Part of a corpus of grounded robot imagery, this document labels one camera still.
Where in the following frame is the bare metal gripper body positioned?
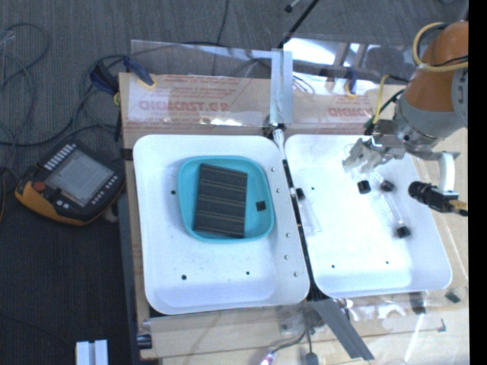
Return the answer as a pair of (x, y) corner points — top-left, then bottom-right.
(364, 119), (443, 160)

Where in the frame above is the clear plastic bottle, black cap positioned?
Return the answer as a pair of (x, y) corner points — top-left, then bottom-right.
(374, 191), (412, 240)
(295, 187), (323, 237)
(344, 144), (373, 195)
(368, 170), (395, 193)

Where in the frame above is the white plastic tray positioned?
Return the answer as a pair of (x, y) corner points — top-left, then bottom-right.
(283, 132), (454, 300)
(132, 133), (311, 316)

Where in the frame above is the dark striped packet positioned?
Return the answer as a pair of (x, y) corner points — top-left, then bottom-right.
(192, 163), (250, 240)

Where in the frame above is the blue divided plate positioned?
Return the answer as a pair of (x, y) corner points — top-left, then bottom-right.
(177, 154), (276, 244)

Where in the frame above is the brown cardboard board, red print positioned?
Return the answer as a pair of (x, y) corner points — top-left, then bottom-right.
(117, 71), (469, 361)

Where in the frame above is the black cylinder on white bracket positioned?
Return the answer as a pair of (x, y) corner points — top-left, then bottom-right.
(407, 151), (461, 213)

